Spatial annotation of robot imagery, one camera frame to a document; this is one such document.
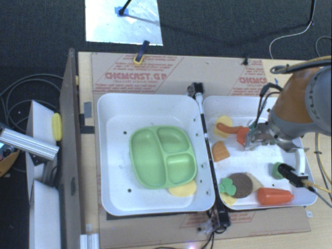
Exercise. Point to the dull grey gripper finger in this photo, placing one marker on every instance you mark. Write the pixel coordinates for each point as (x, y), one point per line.
(252, 130)
(251, 143)

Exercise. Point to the yellow corn cob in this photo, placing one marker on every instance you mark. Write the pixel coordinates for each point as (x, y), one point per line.
(56, 126)

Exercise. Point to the orange bread slice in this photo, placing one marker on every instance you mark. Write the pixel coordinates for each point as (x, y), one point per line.
(220, 152)

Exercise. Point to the green divided plate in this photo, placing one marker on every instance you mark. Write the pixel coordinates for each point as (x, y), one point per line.
(153, 157)

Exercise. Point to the tan pizza slice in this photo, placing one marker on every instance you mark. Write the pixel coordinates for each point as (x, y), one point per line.
(256, 183)

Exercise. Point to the black cylinder on white bracket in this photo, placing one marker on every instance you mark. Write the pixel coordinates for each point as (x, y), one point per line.
(291, 174)

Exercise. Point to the white plastic tray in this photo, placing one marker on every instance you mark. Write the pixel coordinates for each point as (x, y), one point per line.
(259, 159)
(116, 144)

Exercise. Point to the red pepper piece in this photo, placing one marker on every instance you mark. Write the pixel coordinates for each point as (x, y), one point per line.
(242, 136)

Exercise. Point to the yellow bread slice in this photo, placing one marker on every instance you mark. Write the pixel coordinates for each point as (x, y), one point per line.
(225, 120)

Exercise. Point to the orange carrot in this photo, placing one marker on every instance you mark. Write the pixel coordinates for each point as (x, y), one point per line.
(273, 196)

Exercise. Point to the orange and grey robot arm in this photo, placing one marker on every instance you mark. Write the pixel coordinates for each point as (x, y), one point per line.
(293, 100)

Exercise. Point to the green doughnut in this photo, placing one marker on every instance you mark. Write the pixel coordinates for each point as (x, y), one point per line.
(275, 170)

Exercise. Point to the yellow ridged chip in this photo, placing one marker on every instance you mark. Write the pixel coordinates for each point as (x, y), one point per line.
(228, 199)

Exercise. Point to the yellow round disc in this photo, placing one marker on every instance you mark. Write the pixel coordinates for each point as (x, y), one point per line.
(185, 191)

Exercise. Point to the thin black and white rod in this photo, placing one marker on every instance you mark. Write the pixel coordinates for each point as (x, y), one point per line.
(207, 141)

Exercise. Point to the green broccoli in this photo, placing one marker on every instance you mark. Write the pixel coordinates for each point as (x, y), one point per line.
(227, 187)

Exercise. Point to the red sausage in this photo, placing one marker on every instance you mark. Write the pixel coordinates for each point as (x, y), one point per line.
(228, 128)

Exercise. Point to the brown cardboard board red print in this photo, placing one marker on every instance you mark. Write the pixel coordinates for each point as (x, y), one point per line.
(212, 71)

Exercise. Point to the brown round biscuit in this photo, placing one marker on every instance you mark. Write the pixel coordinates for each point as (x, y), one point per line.
(242, 184)

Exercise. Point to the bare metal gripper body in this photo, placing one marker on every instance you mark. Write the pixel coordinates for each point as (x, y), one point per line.
(269, 135)

